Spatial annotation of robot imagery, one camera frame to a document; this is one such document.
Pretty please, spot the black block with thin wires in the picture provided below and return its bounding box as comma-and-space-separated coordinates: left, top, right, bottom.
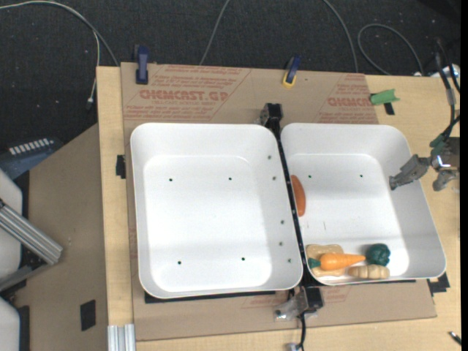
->
260, 102, 284, 129
273, 286, 325, 322

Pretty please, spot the brown cardboard board red print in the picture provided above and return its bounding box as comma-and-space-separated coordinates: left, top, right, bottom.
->
120, 62, 438, 341

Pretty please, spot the thin black rod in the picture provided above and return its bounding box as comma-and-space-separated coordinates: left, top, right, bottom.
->
273, 122, 308, 289

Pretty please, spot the green broccoli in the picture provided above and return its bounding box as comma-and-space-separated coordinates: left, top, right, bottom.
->
366, 243, 392, 267

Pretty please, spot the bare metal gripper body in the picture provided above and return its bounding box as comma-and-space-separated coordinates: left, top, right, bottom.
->
431, 137, 461, 172

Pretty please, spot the tan bread roll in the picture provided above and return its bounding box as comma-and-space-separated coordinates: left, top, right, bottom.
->
347, 264, 390, 279

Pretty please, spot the beige bread slice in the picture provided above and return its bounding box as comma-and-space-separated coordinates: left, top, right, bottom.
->
306, 244, 345, 271

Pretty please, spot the orange sausage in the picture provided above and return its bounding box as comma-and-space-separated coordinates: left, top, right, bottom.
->
290, 174, 306, 217

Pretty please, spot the orange carrot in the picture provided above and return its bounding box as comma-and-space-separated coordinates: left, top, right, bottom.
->
307, 252, 366, 271

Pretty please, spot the white plastic tray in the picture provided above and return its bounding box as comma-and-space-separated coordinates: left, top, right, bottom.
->
129, 122, 305, 300
279, 122, 448, 287

